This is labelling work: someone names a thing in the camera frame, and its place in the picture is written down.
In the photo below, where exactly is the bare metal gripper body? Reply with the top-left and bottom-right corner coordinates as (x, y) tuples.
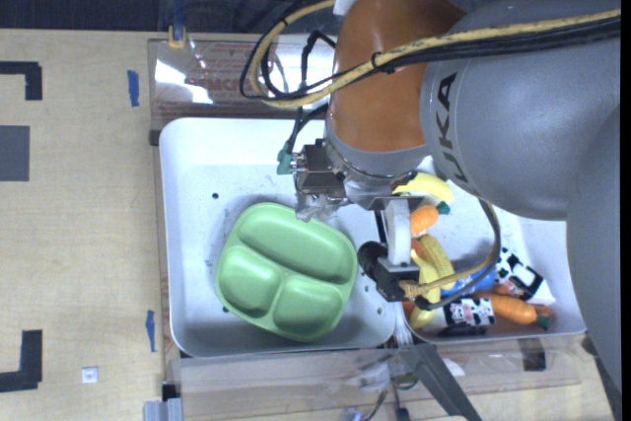
(293, 139), (396, 209)

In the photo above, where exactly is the white plastic tray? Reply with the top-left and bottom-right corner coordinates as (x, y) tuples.
(158, 116), (398, 358)
(395, 171), (589, 344)

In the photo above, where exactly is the yellow banana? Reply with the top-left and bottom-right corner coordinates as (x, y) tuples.
(391, 172), (456, 206)
(407, 248), (444, 330)

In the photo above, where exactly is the black and white carton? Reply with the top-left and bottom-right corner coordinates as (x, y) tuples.
(494, 247), (557, 306)

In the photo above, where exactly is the yellow corn cob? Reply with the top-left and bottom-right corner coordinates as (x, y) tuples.
(417, 234), (457, 291)

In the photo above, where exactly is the cow print bottle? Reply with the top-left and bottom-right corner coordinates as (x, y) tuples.
(442, 296), (497, 328)

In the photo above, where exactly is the green divided plate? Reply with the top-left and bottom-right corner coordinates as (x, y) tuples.
(213, 201), (359, 344)

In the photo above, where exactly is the blue can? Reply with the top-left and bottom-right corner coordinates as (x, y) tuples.
(440, 266), (498, 298)

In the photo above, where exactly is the small orange carrot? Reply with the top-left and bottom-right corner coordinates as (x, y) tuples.
(408, 202), (452, 236)

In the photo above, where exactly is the long orange carrot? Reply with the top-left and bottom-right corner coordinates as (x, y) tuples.
(473, 292), (554, 331)

